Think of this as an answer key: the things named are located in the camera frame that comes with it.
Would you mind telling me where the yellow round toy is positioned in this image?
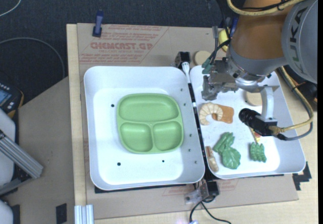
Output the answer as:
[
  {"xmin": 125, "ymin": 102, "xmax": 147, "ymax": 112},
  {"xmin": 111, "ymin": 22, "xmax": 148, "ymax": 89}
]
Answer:
[{"xmin": 218, "ymin": 28, "xmax": 232, "ymax": 46}]

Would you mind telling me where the thin black and white rod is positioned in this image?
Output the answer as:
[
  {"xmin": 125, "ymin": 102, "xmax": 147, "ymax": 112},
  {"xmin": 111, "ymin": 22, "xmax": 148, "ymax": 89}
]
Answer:
[{"xmin": 181, "ymin": 62, "xmax": 207, "ymax": 184}]

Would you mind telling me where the beige toy shrimp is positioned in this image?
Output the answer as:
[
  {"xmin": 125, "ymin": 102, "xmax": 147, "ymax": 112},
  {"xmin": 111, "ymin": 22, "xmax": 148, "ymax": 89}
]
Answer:
[{"xmin": 204, "ymin": 145, "xmax": 220, "ymax": 173}]

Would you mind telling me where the beige toy croissant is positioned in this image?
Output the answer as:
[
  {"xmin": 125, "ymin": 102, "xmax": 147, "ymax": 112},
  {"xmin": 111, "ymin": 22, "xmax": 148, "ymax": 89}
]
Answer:
[{"xmin": 198, "ymin": 101, "xmax": 225, "ymax": 126}]

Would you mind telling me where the black cylinder on white bracket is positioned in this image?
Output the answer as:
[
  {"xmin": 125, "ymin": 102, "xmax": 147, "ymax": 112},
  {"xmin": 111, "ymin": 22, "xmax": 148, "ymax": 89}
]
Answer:
[{"xmin": 238, "ymin": 84, "xmax": 281, "ymax": 137}]

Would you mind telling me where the white plastic tray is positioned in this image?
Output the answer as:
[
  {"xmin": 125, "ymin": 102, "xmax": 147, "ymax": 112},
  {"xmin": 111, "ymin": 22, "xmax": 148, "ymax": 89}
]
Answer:
[
  {"xmin": 188, "ymin": 65, "xmax": 307, "ymax": 180},
  {"xmin": 83, "ymin": 66, "xmax": 206, "ymax": 191}
]

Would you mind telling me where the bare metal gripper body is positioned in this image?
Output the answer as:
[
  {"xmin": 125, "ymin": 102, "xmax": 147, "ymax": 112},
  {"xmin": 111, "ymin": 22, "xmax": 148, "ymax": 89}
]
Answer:
[{"xmin": 208, "ymin": 57, "xmax": 267, "ymax": 93}]

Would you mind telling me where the round tan biscuit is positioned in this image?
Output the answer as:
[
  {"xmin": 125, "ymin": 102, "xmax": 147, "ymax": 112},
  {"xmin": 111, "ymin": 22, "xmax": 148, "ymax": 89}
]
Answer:
[
  {"xmin": 245, "ymin": 90, "xmax": 263, "ymax": 107},
  {"xmin": 193, "ymin": 50, "xmax": 211, "ymax": 66}
]

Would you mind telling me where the orange flat toy slice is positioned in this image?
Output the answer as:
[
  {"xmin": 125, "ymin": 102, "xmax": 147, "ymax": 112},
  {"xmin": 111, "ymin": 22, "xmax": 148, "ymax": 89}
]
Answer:
[{"xmin": 213, "ymin": 104, "xmax": 235, "ymax": 125}]

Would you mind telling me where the green toy lettuce leaf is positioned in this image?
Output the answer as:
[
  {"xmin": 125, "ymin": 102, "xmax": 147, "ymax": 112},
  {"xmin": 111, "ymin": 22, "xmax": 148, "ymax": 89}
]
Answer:
[
  {"xmin": 221, "ymin": 146, "xmax": 242, "ymax": 170},
  {"xmin": 249, "ymin": 141, "xmax": 267, "ymax": 163},
  {"xmin": 212, "ymin": 132, "xmax": 236, "ymax": 154}
]

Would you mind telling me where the yellow and red pizza slice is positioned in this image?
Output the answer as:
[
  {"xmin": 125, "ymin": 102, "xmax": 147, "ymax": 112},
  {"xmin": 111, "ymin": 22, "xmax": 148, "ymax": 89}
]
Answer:
[{"xmin": 249, "ymin": 127, "xmax": 262, "ymax": 144}]

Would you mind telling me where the brown cardboard board red print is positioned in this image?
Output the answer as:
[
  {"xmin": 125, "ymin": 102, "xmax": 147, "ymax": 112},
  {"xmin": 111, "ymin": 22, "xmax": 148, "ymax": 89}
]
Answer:
[{"xmin": 76, "ymin": 23, "xmax": 300, "ymax": 220}]

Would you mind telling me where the green divided plate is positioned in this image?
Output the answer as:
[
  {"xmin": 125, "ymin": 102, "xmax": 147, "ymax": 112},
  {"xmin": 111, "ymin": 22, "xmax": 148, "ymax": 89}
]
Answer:
[{"xmin": 116, "ymin": 93, "xmax": 184, "ymax": 154}]

